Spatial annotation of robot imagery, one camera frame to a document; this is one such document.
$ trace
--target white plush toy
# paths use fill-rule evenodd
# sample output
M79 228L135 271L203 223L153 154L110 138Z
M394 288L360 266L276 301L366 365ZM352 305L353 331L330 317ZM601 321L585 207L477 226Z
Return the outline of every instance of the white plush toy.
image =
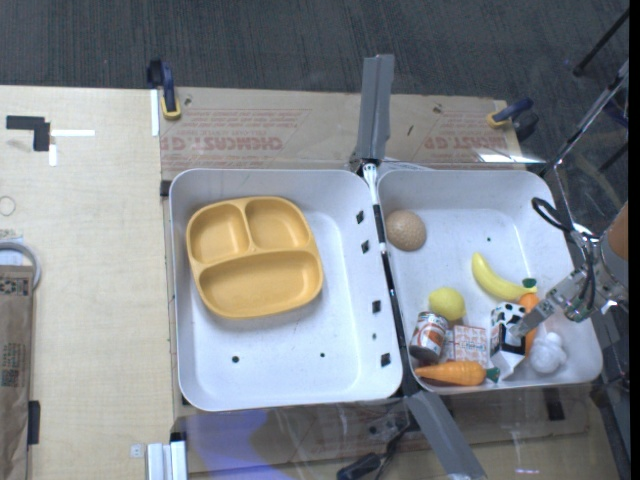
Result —
M562 338L555 332L538 336L533 340L529 351L531 368L538 373L552 373L567 361L567 354L562 349Z

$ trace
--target brown ball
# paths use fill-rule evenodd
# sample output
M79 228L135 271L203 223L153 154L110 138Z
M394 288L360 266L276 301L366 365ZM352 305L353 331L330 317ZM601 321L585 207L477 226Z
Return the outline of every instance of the brown ball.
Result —
M427 240L422 219L409 210L396 210L385 219L387 239L398 249L415 251Z

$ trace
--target lemon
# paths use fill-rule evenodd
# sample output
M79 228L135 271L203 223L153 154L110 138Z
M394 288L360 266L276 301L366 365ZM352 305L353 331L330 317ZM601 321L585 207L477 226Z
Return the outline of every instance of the lemon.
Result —
M387 239L398 249L415 251L427 240L427 229L422 219L409 210L396 210L385 219Z
M429 294L431 311L445 317L449 322L458 320L467 314L464 297L455 288L443 286Z

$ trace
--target tin can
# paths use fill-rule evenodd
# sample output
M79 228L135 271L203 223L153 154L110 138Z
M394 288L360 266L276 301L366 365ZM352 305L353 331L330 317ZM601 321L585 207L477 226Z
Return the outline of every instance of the tin can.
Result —
M423 311L409 342L409 353L425 363L437 363L442 354L449 322L443 316Z

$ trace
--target yellow compartment tray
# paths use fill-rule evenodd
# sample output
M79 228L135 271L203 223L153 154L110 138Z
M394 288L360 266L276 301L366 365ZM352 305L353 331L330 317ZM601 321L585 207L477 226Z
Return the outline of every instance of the yellow compartment tray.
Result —
M201 208L186 231L204 304L226 318L274 315L313 300L323 273L300 209L281 197L243 197Z

